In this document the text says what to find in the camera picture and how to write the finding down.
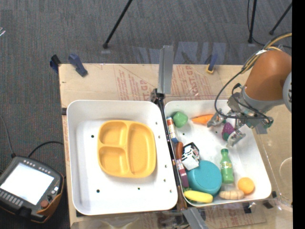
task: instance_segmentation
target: gray carpet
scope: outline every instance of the gray carpet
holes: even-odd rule
[[[254,0],[133,0],[116,32],[103,44],[128,0],[0,0],[0,115],[13,151],[27,156],[46,141],[63,141],[56,54],[83,63],[159,63],[163,45],[174,48],[174,64],[244,64],[269,40],[292,32],[292,0],[257,0],[253,40],[249,28]],[[291,54],[291,38],[280,41]],[[11,152],[0,123],[0,169]],[[63,146],[47,144],[32,156],[65,174]],[[27,222],[0,209],[1,229],[68,229],[66,191],[45,224]]]

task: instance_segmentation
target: orange carrot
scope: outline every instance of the orange carrot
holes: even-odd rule
[[[192,121],[195,123],[200,123],[200,124],[206,125],[213,116],[214,116],[213,114],[201,115],[201,116],[193,118]]]

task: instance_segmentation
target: table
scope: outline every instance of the table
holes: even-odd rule
[[[157,88],[157,64],[83,64],[88,74],[81,77],[72,64],[59,65],[61,105],[65,113],[68,105],[83,100],[141,100],[147,101],[150,93]],[[236,73],[241,65],[217,65],[213,74],[206,72],[206,65],[174,65],[172,92],[165,102],[173,100],[214,99]],[[244,84],[250,71],[235,78],[223,91],[220,99],[227,99],[236,83]],[[272,184],[270,199],[250,204],[251,213],[239,203],[231,207],[205,208],[205,223],[209,229],[232,228],[292,228],[292,117],[285,105],[268,112],[274,118],[267,134],[253,130],[262,159]],[[67,116],[62,115],[65,144],[65,162],[69,216],[72,229],[99,228],[112,226],[124,228],[172,228],[177,223],[177,212],[123,214],[111,216],[77,216],[71,197],[71,174]]]

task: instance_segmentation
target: yellow divided plate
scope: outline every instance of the yellow divided plate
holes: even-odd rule
[[[101,169],[112,176],[146,177],[156,166],[153,131],[140,122],[104,122],[99,129],[97,151]]]

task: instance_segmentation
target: black pole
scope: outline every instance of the black pole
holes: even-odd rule
[[[281,23],[282,19],[285,17],[285,15],[288,13],[288,11],[291,9],[292,7],[292,2],[290,3],[290,5],[288,6],[288,8],[285,10],[285,12],[283,13],[282,17],[278,20],[278,22],[275,24],[275,26],[273,27],[273,29],[269,32],[270,35],[273,35],[275,29],[277,28],[277,26]]]
[[[124,17],[124,14],[126,13],[126,11],[128,10],[129,5],[131,4],[131,2],[132,2],[132,0],[129,0],[129,1],[127,2],[127,4],[126,4],[126,6],[125,6],[123,12],[121,13],[121,15],[120,15],[118,21],[117,21],[116,24],[114,25],[114,28],[112,29],[112,31],[111,31],[110,35],[108,36],[106,42],[103,44],[103,48],[108,48],[108,42],[110,41],[111,37],[113,36],[113,34],[114,34],[116,28],[119,26],[119,24],[120,24],[122,18]]]
[[[256,3],[257,3],[257,0],[254,0],[254,2],[253,2],[253,11],[252,11],[252,18],[251,18],[250,35],[249,35],[249,39],[248,39],[249,43],[252,43],[252,35],[253,35],[253,25],[254,25],[254,18],[255,18]]]

